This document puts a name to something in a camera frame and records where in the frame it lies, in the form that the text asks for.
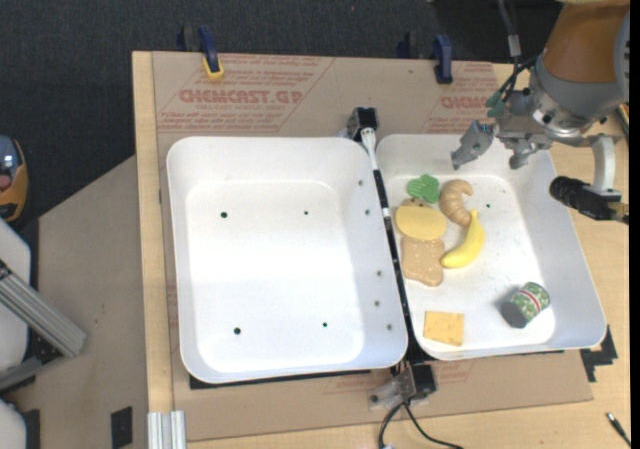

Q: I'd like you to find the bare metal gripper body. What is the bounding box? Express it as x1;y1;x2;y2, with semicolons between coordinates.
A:
492;90;599;152

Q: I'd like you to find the tan croissant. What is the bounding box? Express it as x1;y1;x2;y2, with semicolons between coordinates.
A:
439;178;475;228

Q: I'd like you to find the green broccoli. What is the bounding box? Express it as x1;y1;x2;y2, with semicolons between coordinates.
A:
405;173;442;203

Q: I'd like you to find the white plastic tray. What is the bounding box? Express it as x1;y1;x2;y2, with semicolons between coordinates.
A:
165;135;409;385
374;132;608;362

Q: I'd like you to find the yellow round biscuit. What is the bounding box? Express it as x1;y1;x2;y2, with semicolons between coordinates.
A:
394;198;447;242

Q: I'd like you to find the yellow banana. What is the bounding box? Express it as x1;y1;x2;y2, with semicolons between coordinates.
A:
439;209;487;270

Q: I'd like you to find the thin black and white rod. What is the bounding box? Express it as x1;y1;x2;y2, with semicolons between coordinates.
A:
360;128;415;364

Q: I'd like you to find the brown bread slice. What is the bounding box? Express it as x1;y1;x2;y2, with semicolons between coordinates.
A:
400;235;446;288

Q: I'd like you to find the green patterned can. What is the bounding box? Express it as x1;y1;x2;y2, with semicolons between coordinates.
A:
500;281;551;330

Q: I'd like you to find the brown cardboard board red print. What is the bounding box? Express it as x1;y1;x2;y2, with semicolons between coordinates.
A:
149;50;596;443

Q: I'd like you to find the yellow cheese slice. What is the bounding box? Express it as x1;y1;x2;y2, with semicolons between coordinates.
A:
422;310;466;348

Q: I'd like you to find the black cylinder on white bracket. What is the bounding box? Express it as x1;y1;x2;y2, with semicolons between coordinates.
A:
549;134;627;225

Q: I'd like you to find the black block with thin wires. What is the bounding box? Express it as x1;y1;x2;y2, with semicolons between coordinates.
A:
344;106;379;141
368;362;439;411

